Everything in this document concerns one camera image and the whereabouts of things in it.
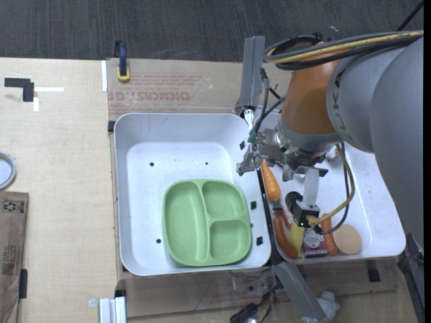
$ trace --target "green plate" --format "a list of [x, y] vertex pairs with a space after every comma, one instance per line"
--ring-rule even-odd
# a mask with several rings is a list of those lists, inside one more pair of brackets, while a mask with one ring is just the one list
[[230, 182], [183, 180], [164, 195], [164, 238], [171, 257], [187, 266], [218, 266], [250, 251], [244, 195]]

